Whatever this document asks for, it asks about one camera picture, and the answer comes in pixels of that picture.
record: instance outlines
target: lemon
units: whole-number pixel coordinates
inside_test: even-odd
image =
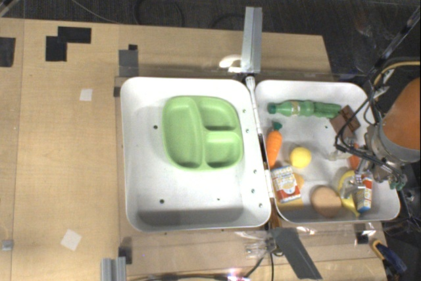
[[[311,152],[305,147],[296,147],[289,154],[289,160],[295,168],[305,168],[311,162]]]

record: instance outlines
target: wooden table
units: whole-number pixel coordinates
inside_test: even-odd
[[[58,26],[92,28],[92,41],[69,43],[65,63],[46,62],[45,37]],[[12,252],[0,251],[0,280],[99,280],[101,259],[115,258],[120,244],[118,50],[136,44],[141,68],[216,69],[222,57],[241,53],[242,32],[0,18],[0,36],[16,38],[13,67],[0,68],[0,239],[14,240]],[[264,34],[262,57],[263,69],[330,71],[320,36]],[[92,100],[80,101],[87,88]],[[82,236],[75,251],[61,245],[68,229]],[[309,236],[305,244],[325,280],[385,280],[382,262],[351,237],[336,244]],[[254,263],[243,252],[238,257],[233,261],[244,264],[233,267]],[[201,259],[206,255],[189,260]],[[276,264],[275,280],[296,279],[285,258]],[[263,265],[253,280],[269,279],[268,261]]]

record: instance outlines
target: yellow lemon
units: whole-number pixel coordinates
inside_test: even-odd
[[[305,147],[296,147],[289,154],[289,160],[295,168],[305,168],[311,162],[311,152]]]

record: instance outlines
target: green bottle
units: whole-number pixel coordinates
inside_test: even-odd
[[[280,113],[284,116],[316,116],[334,118],[341,110],[340,105],[333,103],[320,103],[313,101],[284,101],[279,104],[270,103],[268,112],[270,114]]]

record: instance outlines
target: green plate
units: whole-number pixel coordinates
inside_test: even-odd
[[[237,112],[224,99],[178,96],[162,114],[164,148],[178,168],[229,168],[243,158],[243,137]]]

